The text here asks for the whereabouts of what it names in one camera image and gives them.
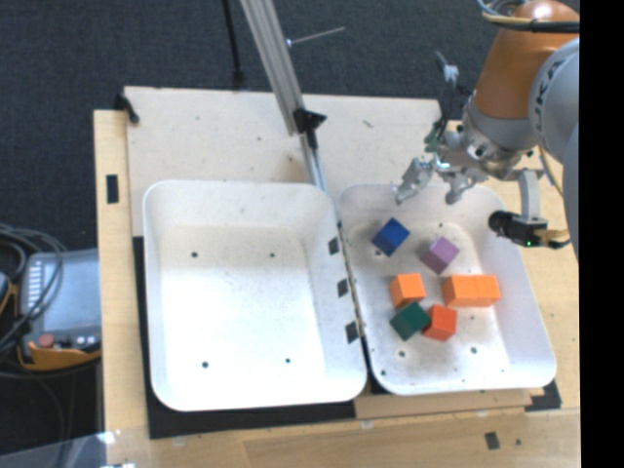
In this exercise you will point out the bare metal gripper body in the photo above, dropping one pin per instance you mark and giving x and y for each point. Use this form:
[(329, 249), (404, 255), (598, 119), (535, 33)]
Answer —
[(482, 156)]

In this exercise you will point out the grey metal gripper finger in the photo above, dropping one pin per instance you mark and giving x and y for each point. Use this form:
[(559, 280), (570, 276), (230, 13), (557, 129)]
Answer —
[(460, 185), (413, 178)]

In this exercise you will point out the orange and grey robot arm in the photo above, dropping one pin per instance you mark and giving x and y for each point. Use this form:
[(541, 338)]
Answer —
[(507, 76)]

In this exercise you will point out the blue cube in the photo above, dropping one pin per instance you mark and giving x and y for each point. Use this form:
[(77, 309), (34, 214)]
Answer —
[(391, 234)]

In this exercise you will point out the purple cube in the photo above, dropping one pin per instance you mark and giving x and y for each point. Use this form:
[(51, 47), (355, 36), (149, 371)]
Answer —
[(441, 254)]

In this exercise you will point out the orange cube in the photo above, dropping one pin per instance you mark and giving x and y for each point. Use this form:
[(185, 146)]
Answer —
[(407, 289), (458, 290)]

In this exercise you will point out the red-orange cube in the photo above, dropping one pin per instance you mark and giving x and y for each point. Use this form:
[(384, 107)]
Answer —
[(441, 322)]

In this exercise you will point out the green cube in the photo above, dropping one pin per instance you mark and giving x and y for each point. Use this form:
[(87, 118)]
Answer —
[(408, 321)]

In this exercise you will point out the white plastic tray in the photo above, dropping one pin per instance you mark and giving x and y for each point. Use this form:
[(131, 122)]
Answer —
[(234, 300), (468, 354)]

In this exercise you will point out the pale flat board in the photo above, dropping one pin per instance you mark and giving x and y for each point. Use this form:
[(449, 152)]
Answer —
[(219, 134)]

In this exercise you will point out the black cylinder on white bracket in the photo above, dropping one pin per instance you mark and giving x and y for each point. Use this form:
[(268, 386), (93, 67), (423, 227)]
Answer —
[(517, 227)]

